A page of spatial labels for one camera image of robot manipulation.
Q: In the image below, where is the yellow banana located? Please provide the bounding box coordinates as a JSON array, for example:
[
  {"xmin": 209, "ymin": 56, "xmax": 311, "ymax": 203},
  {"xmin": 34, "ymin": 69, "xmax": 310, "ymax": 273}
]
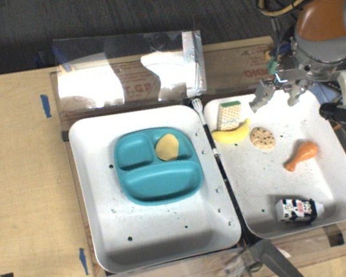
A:
[{"xmin": 209, "ymin": 117, "xmax": 255, "ymax": 147}]

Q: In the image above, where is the blue divided plate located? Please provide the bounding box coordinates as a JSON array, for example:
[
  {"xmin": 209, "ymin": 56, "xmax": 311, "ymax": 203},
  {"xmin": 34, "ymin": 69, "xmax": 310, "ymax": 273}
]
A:
[{"xmin": 110, "ymin": 120, "xmax": 209, "ymax": 212}]

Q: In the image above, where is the white plastic tray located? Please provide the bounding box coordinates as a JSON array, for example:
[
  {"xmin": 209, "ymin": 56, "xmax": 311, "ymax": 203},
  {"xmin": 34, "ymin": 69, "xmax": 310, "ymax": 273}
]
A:
[
  {"xmin": 201, "ymin": 77, "xmax": 346, "ymax": 247},
  {"xmin": 65, "ymin": 95, "xmax": 246, "ymax": 277}
]

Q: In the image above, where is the black and white milk carton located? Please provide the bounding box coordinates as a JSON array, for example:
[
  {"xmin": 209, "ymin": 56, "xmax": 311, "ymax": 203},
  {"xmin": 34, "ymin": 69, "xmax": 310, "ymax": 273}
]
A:
[{"xmin": 273, "ymin": 192, "xmax": 327, "ymax": 229}]

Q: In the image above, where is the orange chicken drumstick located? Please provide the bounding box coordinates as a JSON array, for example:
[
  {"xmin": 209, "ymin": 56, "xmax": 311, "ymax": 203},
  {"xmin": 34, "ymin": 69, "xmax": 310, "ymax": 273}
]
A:
[{"xmin": 280, "ymin": 139, "xmax": 323, "ymax": 174}]

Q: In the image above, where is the yellow patterned carton green top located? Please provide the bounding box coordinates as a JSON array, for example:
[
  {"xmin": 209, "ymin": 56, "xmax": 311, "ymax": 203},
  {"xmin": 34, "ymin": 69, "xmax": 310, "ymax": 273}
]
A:
[{"xmin": 213, "ymin": 99, "xmax": 247, "ymax": 134}]

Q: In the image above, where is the beige chocolate chip biscuit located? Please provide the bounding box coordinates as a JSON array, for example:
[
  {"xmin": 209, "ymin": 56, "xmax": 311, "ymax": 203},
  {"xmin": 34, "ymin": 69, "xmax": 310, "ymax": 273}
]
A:
[{"xmin": 248, "ymin": 124, "xmax": 278, "ymax": 154}]

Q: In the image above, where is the yellow round flat bread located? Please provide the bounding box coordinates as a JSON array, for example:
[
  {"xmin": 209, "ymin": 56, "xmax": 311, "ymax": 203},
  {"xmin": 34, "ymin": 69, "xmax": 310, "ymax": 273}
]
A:
[{"xmin": 152, "ymin": 132, "xmax": 183, "ymax": 164}]

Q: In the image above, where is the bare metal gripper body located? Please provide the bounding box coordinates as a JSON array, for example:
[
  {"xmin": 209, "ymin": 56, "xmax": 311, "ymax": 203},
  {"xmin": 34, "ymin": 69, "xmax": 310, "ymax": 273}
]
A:
[{"xmin": 273, "ymin": 56, "xmax": 346, "ymax": 94}]

